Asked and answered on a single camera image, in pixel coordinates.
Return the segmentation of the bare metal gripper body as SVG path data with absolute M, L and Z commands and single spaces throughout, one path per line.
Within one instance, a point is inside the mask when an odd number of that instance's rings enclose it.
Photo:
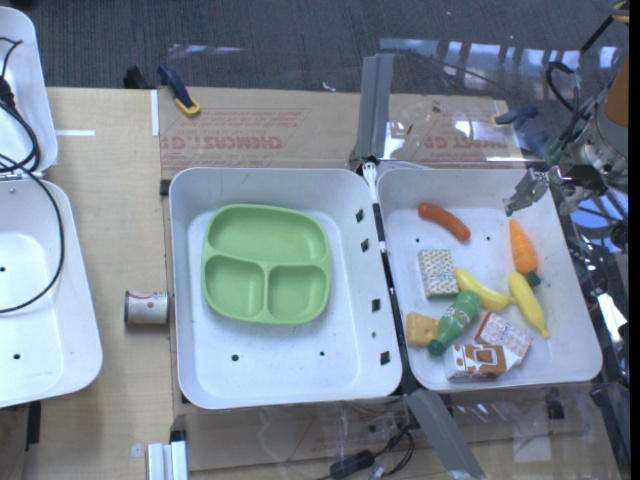
M 612 189 L 627 194 L 629 188 L 628 137 L 606 139 L 584 135 L 562 147 L 556 141 L 548 151 L 551 165 L 558 165 L 560 178 L 598 194 Z

